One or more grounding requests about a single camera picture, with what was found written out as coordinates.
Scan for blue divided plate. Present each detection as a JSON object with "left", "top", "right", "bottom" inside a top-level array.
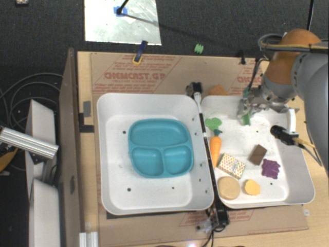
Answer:
[{"left": 127, "top": 118, "right": 194, "bottom": 179}]

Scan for white plastic tray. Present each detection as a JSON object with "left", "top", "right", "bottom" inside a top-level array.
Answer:
[
  {"left": 200, "top": 94, "right": 316, "bottom": 209},
  {"left": 96, "top": 92, "right": 215, "bottom": 216}
]

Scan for black block with thin wires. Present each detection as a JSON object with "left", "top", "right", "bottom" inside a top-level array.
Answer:
[
  {"left": 205, "top": 206, "right": 230, "bottom": 229},
  {"left": 186, "top": 81, "right": 204, "bottom": 98}
]

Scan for green broccoli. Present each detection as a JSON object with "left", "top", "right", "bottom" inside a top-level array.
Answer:
[{"left": 204, "top": 117, "right": 223, "bottom": 132}]

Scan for purple grapes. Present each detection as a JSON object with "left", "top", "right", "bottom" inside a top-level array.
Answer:
[{"left": 261, "top": 158, "right": 282, "bottom": 180}]

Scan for brown rectangular biscuit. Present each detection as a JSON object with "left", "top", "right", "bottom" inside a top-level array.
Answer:
[{"left": 248, "top": 144, "right": 268, "bottom": 166}]

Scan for white carton with orange pattern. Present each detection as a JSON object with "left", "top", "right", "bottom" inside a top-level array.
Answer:
[{"left": 216, "top": 152, "right": 247, "bottom": 181}]

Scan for yellow round biscuit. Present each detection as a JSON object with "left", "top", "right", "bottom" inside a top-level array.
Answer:
[{"left": 242, "top": 179, "right": 261, "bottom": 197}]

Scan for brown cardboard board, red print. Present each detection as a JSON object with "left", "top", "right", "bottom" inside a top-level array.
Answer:
[{"left": 90, "top": 52, "right": 309, "bottom": 238}]

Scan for thin black and white rod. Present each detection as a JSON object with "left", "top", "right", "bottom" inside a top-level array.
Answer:
[{"left": 194, "top": 91, "right": 220, "bottom": 206}]

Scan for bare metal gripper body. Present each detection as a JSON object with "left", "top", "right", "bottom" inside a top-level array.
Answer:
[{"left": 246, "top": 87, "right": 286, "bottom": 113}]

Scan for orange square cracker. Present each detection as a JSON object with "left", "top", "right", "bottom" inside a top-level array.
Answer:
[{"left": 208, "top": 84, "right": 230, "bottom": 96}]

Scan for tan round bread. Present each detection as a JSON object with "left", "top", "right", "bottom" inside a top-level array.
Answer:
[{"left": 217, "top": 176, "right": 241, "bottom": 200}]

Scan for black cylinder on white bracket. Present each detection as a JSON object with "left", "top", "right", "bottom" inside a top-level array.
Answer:
[{"left": 269, "top": 108, "right": 300, "bottom": 146}]

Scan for orange carrot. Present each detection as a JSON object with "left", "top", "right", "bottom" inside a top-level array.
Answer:
[{"left": 209, "top": 129, "right": 223, "bottom": 168}]

